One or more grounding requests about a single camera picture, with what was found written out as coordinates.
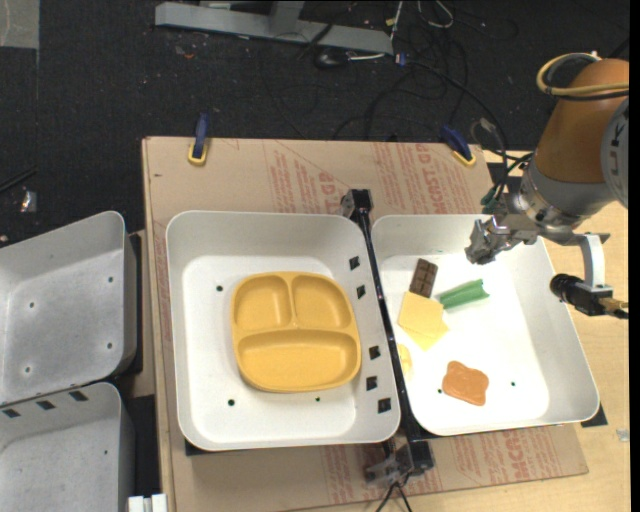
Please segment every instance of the yellow plate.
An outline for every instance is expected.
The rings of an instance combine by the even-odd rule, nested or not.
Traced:
[[[233,350],[252,386],[319,391],[349,382],[360,370],[353,309],[333,279],[307,272],[257,274],[241,281],[231,300]]]

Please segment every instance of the cardboard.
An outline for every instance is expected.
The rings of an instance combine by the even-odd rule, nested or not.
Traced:
[[[185,210],[336,213],[350,188],[371,190],[374,216],[479,213],[480,198],[490,186],[482,152],[474,147],[478,162],[466,168],[442,144],[212,139],[207,162],[195,167],[187,161],[189,144],[189,138],[168,137],[148,138],[142,144],[149,269],[155,277],[151,301],[161,481],[170,510],[276,512],[339,504],[346,505],[335,510],[373,510],[363,502],[378,500],[386,491],[364,481],[364,468],[382,460],[375,445],[187,454],[176,419],[165,229]],[[620,214],[615,215],[620,227]],[[579,264],[568,263],[572,273],[581,273],[579,267],[576,270]],[[587,336],[597,335],[594,325],[602,326],[600,332],[614,338],[610,354],[624,367],[628,330],[619,321],[607,318],[587,324],[574,318]],[[610,322],[616,323],[613,330]],[[628,412],[621,407],[625,392],[628,397],[628,380],[626,387],[616,381],[621,371],[616,365],[612,373],[617,375],[608,377],[608,383],[622,391],[622,402],[616,397],[612,407],[615,404],[618,424],[628,428]],[[554,509],[557,503],[581,503],[590,510],[626,510],[628,443],[625,447],[617,442],[614,431],[594,427],[585,434],[579,426],[566,425],[437,438],[430,442],[436,467],[411,478],[405,492],[414,496],[414,510],[435,509],[444,491],[462,489],[467,491],[447,493],[451,510],[510,510],[516,503],[535,509],[545,499]],[[588,474],[581,439],[589,449],[596,443],[607,454],[591,459],[598,467],[596,481]],[[586,476],[578,483],[558,478],[575,475]],[[536,480],[548,479],[570,483],[544,490],[531,487]],[[516,482],[503,488],[508,491],[492,490]],[[607,508],[594,508],[598,504]],[[611,508],[615,505],[623,508]]]

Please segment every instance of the cardboard sheet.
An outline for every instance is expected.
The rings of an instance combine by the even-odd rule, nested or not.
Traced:
[[[363,471],[382,460],[377,446],[187,455],[176,419],[166,226],[197,209],[335,213],[350,188],[371,190],[375,216],[479,213],[490,187],[482,152],[473,149],[478,163],[469,169],[442,144],[213,139],[205,166],[194,167],[189,143],[153,137],[142,147],[161,476],[171,510],[276,512],[380,499],[385,489],[367,485]],[[571,425],[437,438],[431,447],[436,467],[409,481],[409,495],[588,472]]]

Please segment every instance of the yellow cable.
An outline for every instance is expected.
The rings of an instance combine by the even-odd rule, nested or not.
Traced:
[[[551,68],[551,66],[553,66],[559,60],[578,56],[587,57],[594,62],[597,60],[602,60],[600,57],[592,55],[590,53],[567,53],[565,55],[560,55],[559,57],[551,59],[540,68],[540,71],[538,71],[538,75],[536,76],[536,85],[538,86],[538,89],[540,89],[545,94],[550,94],[551,96],[575,96],[580,94],[590,94],[594,92],[629,89],[629,82],[586,85],[582,87],[551,87],[545,83],[544,76],[549,68]]]

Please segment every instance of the black floor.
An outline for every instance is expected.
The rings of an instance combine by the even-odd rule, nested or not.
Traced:
[[[404,2],[395,49],[430,69],[385,58],[329,70],[298,45],[154,28],[158,3],[43,0],[39,52],[0,48],[0,188],[35,171],[0,192],[0,247],[108,209],[141,229],[141,139],[191,135],[202,111],[215,137],[400,142],[437,141],[443,124],[472,141],[485,117],[530,149],[554,105],[535,86],[540,66],[567,52],[629,58],[629,0],[445,1],[448,29],[428,24],[449,21],[438,3]],[[397,5],[307,2],[303,18],[389,30]],[[27,191],[37,203],[23,213]]]

